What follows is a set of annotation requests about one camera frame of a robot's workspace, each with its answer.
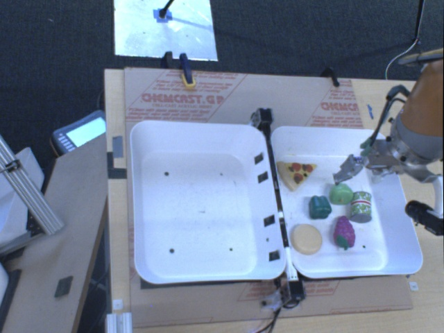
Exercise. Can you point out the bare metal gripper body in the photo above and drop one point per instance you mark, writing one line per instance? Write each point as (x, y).
(388, 156)

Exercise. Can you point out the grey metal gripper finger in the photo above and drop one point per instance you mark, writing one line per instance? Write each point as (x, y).
(348, 168)
(381, 177)

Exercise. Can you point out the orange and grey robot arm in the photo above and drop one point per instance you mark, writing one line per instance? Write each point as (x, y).
(421, 109)

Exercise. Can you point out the light green bell pepper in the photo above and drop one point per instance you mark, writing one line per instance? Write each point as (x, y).
(341, 194)

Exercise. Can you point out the small green and white can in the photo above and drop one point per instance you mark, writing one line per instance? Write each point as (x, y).
(360, 207)

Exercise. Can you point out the dark green bell pepper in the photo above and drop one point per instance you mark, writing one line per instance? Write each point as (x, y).
(320, 207)

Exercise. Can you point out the yellow pizza slice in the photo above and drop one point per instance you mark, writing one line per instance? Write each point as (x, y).
(295, 173)

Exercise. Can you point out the purple grapes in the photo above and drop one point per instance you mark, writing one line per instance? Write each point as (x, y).
(344, 232)

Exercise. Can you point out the white plastic tray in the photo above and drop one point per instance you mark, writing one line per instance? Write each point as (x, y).
(194, 206)
(381, 252)

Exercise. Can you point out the thin black and white rod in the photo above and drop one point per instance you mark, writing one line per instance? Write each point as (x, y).
(277, 193)

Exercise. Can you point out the pale yellow round biscuit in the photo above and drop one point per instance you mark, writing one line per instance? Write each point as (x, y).
(306, 239)

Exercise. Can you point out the brown cardboard board red print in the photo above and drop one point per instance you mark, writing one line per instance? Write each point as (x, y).
(229, 92)

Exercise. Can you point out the black cylinder on white bracket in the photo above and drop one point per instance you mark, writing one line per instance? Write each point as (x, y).
(425, 215)

